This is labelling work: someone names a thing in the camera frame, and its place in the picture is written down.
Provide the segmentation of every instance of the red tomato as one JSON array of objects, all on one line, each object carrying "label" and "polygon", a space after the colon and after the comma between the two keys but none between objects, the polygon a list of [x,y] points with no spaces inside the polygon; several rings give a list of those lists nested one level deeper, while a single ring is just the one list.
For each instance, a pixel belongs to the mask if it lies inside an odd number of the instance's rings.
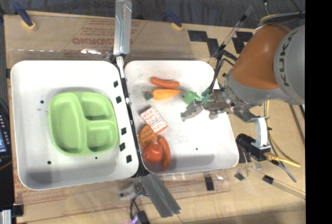
[{"label": "red tomato", "polygon": [[150,162],[159,162],[162,159],[162,149],[158,144],[150,144],[143,149],[143,158]]}]

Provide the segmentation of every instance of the green plate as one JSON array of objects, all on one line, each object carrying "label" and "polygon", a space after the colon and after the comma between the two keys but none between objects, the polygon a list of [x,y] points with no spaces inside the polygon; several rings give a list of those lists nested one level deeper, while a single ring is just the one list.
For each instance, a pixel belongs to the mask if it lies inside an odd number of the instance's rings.
[{"label": "green plate", "polygon": [[119,138],[114,108],[95,92],[64,92],[49,106],[53,143],[66,155],[90,155],[112,149]]}]

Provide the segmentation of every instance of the orange carrot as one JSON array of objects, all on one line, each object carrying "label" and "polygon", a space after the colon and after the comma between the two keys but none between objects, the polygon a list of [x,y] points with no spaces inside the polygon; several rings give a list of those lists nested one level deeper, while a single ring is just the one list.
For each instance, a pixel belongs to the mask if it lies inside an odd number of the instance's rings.
[{"label": "orange carrot", "polygon": [[167,140],[165,137],[158,137],[158,143],[161,146],[162,149],[162,161],[161,166],[165,169],[167,169],[171,164],[171,150],[170,146],[167,143]]},{"label": "orange carrot", "polygon": [[162,88],[167,88],[167,89],[176,89],[180,86],[180,83],[178,81],[171,81],[171,80],[165,80],[165,79],[160,79],[157,77],[152,77],[150,79],[151,83],[162,87]]},{"label": "orange carrot", "polygon": [[155,100],[165,100],[181,93],[179,89],[156,89],[152,92]]}]

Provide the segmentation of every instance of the white tray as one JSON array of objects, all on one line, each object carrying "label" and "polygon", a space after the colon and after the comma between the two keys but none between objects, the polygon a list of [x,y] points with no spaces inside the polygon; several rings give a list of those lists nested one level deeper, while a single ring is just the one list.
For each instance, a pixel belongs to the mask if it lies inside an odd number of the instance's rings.
[{"label": "white tray", "polygon": [[[163,169],[160,163],[143,159],[148,171],[155,174],[204,172],[228,169],[237,164],[238,149],[227,114],[209,119],[203,111],[185,122],[181,112],[186,110],[184,95],[188,90],[199,95],[211,84],[214,71],[201,61],[133,61],[126,65],[129,98],[132,103],[133,119],[138,132],[143,120],[140,114],[154,107],[169,125],[160,135],[164,136],[171,149],[171,165]],[[146,100],[145,92],[152,92],[156,86],[150,77],[174,79],[180,82],[180,95],[164,101]]]},{"label": "white tray", "polygon": [[[43,190],[133,176],[138,157],[118,70],[102,61],[23,61],[11,70],[18,174],[30,189]],[[48,108],[65,91],[98,92],[113,104],[117,145],[98,155],[68,156],[52,143]],[[119,145],[125,144],[120,151]]]}]

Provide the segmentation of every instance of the brown waffle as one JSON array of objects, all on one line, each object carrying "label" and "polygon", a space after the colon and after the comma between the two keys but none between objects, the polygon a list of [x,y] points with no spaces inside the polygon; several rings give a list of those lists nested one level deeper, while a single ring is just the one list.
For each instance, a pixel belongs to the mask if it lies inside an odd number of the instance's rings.
[{"label": "brown waffle", "polygon": [[156,142],[157,140],[158,138],[156,134],[148,124],[145,124],[139,131],[139,144],[142,148],[145,148],[146,146]]}]

